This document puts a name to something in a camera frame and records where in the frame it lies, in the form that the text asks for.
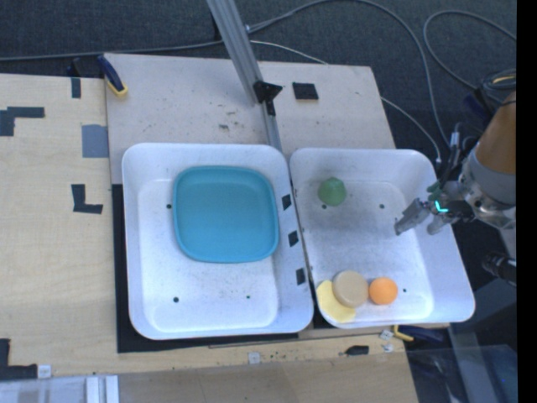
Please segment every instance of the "blue tray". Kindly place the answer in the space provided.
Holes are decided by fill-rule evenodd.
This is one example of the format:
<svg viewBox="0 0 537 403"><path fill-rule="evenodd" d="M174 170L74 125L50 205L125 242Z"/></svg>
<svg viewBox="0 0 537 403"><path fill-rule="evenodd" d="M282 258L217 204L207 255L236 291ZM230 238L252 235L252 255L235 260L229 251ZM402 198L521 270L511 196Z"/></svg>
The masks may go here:
<svg viewBox="0 0 537 403"><path fill-rule="evenodd" d="M278 246L276 201L255 170L224 165L190 167L174 183L175 236L192 259L258 261Z"/></svg>

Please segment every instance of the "black bracket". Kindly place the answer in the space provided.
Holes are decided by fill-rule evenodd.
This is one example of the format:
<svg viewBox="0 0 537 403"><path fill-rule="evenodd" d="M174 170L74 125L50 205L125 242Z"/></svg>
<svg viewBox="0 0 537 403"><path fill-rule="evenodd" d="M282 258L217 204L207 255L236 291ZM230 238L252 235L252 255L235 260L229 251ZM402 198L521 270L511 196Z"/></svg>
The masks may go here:
<svg viewBox="0 0 537 403"><path fill-rule="evenodd" d="M278 96L279 92L284 88L280 85L269 84L264 81L256 81L253 84L253 90L260 103L265 102L267 106L268 115L276 116L276 109L274 108L274 98Z"/></svg>

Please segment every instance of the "green object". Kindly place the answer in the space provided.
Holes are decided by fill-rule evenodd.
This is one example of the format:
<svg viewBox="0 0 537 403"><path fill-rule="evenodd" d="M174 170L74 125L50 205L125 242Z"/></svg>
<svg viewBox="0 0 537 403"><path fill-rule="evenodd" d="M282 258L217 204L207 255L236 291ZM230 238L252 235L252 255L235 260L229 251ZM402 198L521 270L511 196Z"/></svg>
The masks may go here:
<svg viewBox="0 0 537 403"><path fill-rule="evenodd" d="M317 196L328 206L339 206L347 197L347 189L343 181L332 177L321 183Z"/></svg>

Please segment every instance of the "blue and yellow clamp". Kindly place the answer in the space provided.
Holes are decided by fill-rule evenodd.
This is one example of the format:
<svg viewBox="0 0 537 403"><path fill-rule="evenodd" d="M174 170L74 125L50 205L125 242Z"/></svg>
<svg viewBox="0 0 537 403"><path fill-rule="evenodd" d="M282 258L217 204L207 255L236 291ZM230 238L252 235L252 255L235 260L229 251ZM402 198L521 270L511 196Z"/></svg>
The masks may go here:
<svg viewBox="0 0 537 403"><path fill-rule="evenodd" d="M108 61L103 55L99 55L97 57L97 63L99 64L99 67L101 67L102 73L107 78L107 85L112 92L118 97L125 96L128 88L121 81L121 78L110 64L110 61Z"/></svg>

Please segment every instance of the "beige round object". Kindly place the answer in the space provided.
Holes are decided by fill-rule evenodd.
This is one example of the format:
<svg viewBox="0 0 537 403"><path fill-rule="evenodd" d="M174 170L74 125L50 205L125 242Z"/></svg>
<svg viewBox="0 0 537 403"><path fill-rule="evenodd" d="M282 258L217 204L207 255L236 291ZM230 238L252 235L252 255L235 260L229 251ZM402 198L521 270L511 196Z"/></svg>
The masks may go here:
<svg viewBox="0 0 537 403"><path fill-rule="evenodd" d="M334 297L343 305L358 307L369 297L369 284L354 270L344 270L332 280Z"/></svg>

